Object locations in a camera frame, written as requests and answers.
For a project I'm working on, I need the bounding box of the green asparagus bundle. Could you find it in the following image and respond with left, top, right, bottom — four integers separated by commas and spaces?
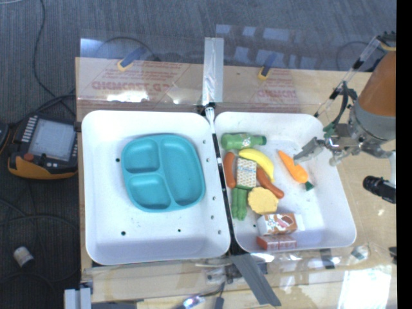
230, 187, 249, 221

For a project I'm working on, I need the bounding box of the orange-brown sausage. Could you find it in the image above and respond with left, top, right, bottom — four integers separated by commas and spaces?
223, 151, 238, 190
256, 167, 286, 200

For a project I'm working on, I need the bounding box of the yellow round biscuit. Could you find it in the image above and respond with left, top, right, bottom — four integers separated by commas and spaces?
247, 186, 280, 216

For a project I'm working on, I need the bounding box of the green plastic bottle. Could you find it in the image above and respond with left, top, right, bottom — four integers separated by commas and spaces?
220, 132, 268, 151

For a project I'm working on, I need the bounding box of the yellow banana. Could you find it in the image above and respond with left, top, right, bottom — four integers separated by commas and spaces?
238, 147, 276, 184

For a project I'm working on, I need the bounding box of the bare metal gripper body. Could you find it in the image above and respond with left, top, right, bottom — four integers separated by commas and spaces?
323, 122, 388, 159

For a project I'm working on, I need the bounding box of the orange carrot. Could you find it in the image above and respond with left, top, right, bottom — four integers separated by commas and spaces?
277, 149, 315, 192

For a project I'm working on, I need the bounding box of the red and white box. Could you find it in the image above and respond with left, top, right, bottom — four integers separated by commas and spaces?
256, 234, 298, 252

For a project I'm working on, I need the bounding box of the blue divided plate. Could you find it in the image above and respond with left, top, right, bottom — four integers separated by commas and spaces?
120, 133, 207, 213

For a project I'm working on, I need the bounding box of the brown cardboard board red print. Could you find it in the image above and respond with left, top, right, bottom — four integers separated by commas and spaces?
75, 56, 397, 303

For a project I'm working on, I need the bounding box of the white plastic tray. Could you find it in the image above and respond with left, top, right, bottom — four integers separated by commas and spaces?
213, 111, 358, 254
80, 109, 232, 267

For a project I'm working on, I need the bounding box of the small grey can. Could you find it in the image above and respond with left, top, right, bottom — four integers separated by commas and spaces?
13, 246, 35, 268

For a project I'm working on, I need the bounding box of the white patterned carton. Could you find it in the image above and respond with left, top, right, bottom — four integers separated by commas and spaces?
235, 157, 258, 190

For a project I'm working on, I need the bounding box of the black cylinder on white bracket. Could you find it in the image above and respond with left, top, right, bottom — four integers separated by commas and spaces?
362, 149, 397, 205

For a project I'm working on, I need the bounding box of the brown and white carton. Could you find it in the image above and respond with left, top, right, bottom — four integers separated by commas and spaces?
256, 212, 306, 237

